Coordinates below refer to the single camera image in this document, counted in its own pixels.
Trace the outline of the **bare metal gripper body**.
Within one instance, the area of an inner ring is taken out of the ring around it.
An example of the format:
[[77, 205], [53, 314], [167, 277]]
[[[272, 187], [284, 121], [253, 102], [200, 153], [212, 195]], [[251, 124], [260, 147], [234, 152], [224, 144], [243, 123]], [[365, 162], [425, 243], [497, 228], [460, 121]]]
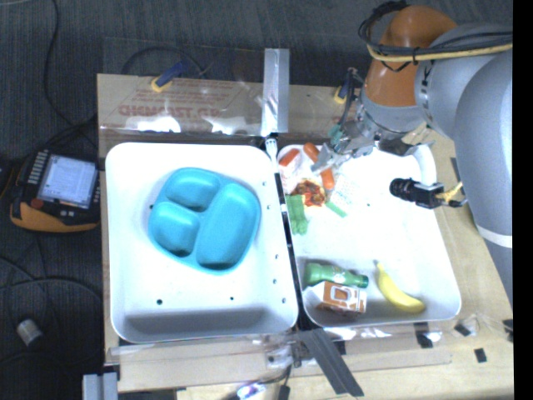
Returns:
[[331, 129], [331, 149], [339, 156], [359, 158], [372, 153], [381, 130], [373, 122], [350, 120]]

